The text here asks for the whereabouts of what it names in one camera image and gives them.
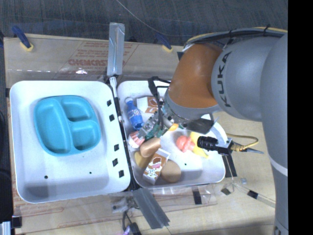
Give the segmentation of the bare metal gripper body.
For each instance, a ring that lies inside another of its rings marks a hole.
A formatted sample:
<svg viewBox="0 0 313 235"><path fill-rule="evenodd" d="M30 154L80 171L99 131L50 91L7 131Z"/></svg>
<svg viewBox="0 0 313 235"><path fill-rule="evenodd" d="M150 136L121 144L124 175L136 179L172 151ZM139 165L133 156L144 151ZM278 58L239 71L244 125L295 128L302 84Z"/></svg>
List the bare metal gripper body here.
<svg viewBox="0 0 313 235"><path fill-rule="evenodd" d="M174 123L172 119L169 120L165 115L161 115L160 119L158 112L156 112L140 128L138 138L145 141L153 137L160 138L167 131L174 131L176 129L178 129L177 123Z"/></svg>

